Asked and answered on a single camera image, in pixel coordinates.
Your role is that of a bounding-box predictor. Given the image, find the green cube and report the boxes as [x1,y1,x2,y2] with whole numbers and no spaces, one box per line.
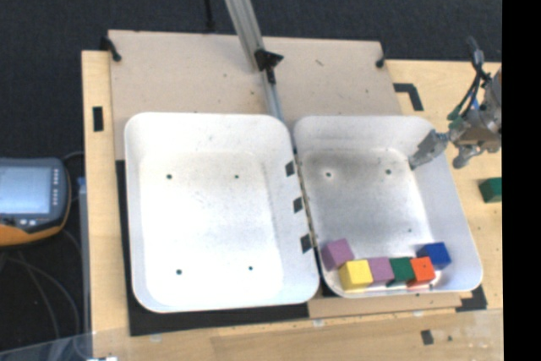
[389,256,417,283]
[478,177,503,204]

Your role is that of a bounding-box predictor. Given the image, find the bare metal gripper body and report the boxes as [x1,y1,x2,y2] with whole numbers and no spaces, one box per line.
[449,85,503,152]

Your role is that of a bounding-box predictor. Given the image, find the orange cube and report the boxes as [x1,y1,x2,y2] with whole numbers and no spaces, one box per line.
[409,255,437,285]

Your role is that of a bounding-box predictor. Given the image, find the white plastic tray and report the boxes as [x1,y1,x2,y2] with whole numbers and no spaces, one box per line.
[291,114,484,300]
[123,111,321,315]

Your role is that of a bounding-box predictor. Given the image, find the pale brown flat board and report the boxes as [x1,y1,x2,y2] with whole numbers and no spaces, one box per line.
[107,29,475,320]

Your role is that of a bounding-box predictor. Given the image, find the blue cube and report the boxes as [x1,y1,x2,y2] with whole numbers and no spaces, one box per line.
[416,241,452,270]

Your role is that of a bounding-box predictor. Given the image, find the purple cube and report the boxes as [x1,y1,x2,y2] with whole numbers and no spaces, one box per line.
[320,238,356,271]
[367,256,396,286]

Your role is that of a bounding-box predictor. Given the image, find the yellow cube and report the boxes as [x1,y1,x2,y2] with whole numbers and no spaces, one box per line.
[337,259,374,292]

